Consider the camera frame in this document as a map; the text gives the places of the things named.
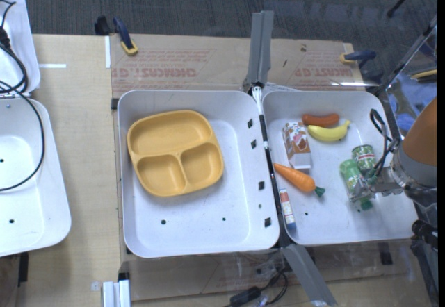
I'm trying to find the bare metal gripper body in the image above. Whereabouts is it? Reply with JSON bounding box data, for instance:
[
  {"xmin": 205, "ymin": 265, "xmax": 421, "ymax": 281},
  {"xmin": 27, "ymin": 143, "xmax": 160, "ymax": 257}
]
[{"xmin": 369, "ymin": 158, "xmax": 407, "ymax": 197}]

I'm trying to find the green plastic bottle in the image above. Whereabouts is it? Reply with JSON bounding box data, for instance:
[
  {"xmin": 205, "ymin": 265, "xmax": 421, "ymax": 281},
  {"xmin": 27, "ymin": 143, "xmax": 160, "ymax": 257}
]
[{"xmin": 339, "ymin": 158, "xmax": 375, "ymax": 212}]

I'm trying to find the green can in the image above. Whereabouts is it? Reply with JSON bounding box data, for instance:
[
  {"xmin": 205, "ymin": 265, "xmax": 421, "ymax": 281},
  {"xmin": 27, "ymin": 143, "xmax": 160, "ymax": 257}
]
[{"xmin": 351, "ymin": 144, "xmax": 377, "ymax": 175}]

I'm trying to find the white plastic tray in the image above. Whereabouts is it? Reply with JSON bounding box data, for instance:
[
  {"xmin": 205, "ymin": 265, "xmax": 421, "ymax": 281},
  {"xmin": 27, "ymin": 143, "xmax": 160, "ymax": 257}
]
[
  {"xmin": 261, "ymin": 90, "xmax": 420, "ymax": 247},
  {"xmin": 0, "ymin": 97, "xmax": 72, "ymax": 258},
  {"xmin": 117, "ymin": 89, "xmax": 281, "ymax": 259},
  {"xmin": 0, "ymin": 0, "xmax": 41, "ymax": 97}
]

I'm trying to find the yellow banana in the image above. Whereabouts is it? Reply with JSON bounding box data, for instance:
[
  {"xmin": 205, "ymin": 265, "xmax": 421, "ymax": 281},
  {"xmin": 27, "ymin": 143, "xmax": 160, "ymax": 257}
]
[{"xmin": 307, "ymin": 119, "xmax": 352, "ymax": 143}]

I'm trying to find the orange carrot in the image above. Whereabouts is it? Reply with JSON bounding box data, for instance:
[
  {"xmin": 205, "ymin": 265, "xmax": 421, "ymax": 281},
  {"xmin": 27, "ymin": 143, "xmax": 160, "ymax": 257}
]
[{"xmin": 273, "ymin": 163, "xmax": 326, "ymax": 198}]

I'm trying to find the orange white and blue packet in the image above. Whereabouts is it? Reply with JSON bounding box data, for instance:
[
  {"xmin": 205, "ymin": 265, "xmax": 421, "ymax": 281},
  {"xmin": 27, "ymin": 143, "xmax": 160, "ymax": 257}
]
[{"xmin": 278, "ymin": 188, "xmax": 298, "ymax": 231}]

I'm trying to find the white and orange carton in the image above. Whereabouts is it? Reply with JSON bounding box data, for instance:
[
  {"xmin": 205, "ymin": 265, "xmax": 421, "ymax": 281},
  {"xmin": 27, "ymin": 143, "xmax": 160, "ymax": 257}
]
[{"xmin": 282, "ymin": 121, "xmax": 313, "ymax": 174}]

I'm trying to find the brown sausage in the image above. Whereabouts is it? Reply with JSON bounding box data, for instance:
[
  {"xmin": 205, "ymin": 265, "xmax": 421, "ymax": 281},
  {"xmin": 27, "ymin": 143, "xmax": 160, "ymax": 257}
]
[{"xmin": 301, "ymin": 113, "xmax": 341, "ymax": 128}]

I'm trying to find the black block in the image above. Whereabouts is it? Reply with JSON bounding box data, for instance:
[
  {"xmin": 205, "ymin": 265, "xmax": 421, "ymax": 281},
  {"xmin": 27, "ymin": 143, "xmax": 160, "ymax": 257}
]
[{"xmin": 229, "ymin": 285, "xmax": 262, "ymax": 306}]

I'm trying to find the yellow divided plate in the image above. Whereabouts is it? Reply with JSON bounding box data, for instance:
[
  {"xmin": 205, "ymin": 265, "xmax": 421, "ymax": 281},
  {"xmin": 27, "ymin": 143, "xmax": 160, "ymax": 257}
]
[{"xmin": 126, "ymin": 109, "xmax": 225, "ymax": 198}]

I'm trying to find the brown cardboard board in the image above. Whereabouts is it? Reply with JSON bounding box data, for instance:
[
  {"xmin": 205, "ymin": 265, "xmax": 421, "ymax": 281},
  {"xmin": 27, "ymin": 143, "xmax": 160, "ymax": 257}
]
[{"xmin": 109, "ymin": 33, "xmax": 410, "ymax": 302}]

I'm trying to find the black cylinder on white bracket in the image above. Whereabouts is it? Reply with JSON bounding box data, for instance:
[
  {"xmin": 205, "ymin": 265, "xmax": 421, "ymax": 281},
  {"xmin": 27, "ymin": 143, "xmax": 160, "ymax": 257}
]
[{"xmin": 411, "ymin": 219, "xmax": 438, "ymax": 251}]

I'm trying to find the black cable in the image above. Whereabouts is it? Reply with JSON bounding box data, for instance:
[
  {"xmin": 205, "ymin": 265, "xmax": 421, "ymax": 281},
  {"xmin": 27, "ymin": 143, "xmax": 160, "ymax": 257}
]
[{"xmin": 0, "ymin": 0, "xmax": 46, "ymax": 192}]

